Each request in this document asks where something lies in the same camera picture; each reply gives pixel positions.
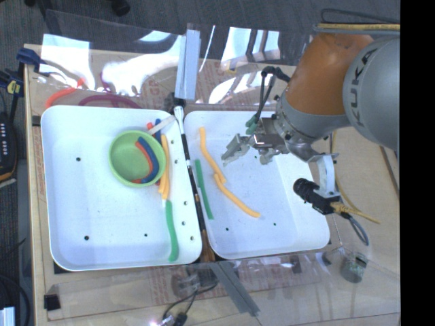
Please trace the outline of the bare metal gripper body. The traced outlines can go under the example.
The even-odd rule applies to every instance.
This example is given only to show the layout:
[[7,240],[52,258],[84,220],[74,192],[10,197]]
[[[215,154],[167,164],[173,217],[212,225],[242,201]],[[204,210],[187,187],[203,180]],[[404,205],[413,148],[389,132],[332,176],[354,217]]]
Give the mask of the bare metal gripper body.
[[321,155],[312,147],[316,140],[275,116],[253,116],[250,123],[250,146],[258,150],[261,164],[268,164],[274,156],[289,153],[303,162],[314,162]]

